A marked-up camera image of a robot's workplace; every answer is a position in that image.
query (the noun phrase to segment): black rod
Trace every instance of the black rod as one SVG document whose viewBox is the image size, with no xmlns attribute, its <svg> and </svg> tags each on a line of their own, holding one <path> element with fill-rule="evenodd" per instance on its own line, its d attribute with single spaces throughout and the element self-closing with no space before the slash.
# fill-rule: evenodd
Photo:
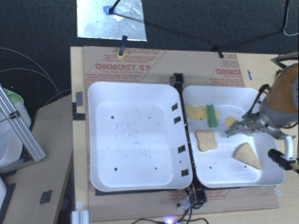
<svg viewBox="0 0 299 224">
<path fill-rule="evenodd" d="M 285 25 L 286 25 L 286 19 L 288 17 L 288 10 L 289 10 L 289 1 L 290 0 L 285 0 L 285 14 L 284 14 L 284 22 L 282 24 L 282 28 L 281 28 L 281 31 L 284 30 L 285 28 Z"/>
<path fill-rule="evenodd" d="M 116 8 L 117 4 L 120 2 L 121 0 L 117 0 L 115 2 L 115 4 L 113 5 L 113 7 L 111 7 L 110 9 L 108 9 L 108 13 L 109 14 L 113 14 L 114 9 Z"/>
</svg>

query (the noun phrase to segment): green lid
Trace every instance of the green lid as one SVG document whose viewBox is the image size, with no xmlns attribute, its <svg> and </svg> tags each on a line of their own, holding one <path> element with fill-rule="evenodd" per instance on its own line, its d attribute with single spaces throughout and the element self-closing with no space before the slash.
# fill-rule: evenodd
<svg viewBox="0 0 299 224">
<path fill-rule="evenodd" d="M 7 94 L 8 98 L 11 100 L 11 102 L 15 105 L 16 103 L 19 103 L 20 101 L 24 103 L 24 100 L 21 96 L 19 96 L 18 94 L 4 89 L 5 93 Z"/>
</svg>

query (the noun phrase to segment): black bar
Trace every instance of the black bar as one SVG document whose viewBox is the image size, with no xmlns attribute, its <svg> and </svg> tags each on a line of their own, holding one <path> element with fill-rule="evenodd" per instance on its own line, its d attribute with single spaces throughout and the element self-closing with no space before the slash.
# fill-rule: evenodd
<svg viewBox="0 0 299 224">
<path fill-rule="evenodd" d="M 281 28 L 282 32 L 284 31 L 284 28 L 286 26 L 286 19 L 288 17 L 288 10 L 289 10 L 289 1 L 290 0 L 285 0 L 285 14 L 284 14 L 284 21 L 282 23 L 282 28 Z"/>
<path fill-rule="evenodd" d="M 121 0 L 117 0 L 116 3 L 113 5 L 112 8 L 108 9 L 108 13 L 109 14 L 113 14 L 114 9 L 116 8 L 117 4 L 120 2 Z"/>
</svg>

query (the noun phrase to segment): triangular bread slice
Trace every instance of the triangular bread slice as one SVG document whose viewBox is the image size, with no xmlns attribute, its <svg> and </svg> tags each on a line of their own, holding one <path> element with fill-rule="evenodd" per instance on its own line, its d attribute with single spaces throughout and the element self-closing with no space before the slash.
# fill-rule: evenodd
<svg viewBox="0 0 299 224">
<path fill-rule="evenodd" d="M 243 163 L 251 165 L 257 169 L 263 169 L 261 163 L 259 162 L 258 158 L 256 157 L 255 153 L 253 152 L 252 148 L 250 147 L 249 143 L 241 144 L 234 153 L 234 159 L 237 159 Z"/>
</svg>

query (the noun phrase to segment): silver plate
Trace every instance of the silver plate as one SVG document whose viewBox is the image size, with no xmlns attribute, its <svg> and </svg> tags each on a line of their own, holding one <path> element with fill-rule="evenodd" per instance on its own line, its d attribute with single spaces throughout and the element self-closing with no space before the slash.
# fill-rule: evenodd
<svg viewBox="0 0 299 224">
<path fill-rule="evenodd" d="M 107 8 L 117 0 L 77 0 L 78 37 L 146 41 L 141 0 L 121 0 L 110 15 Z"/>
</svg>

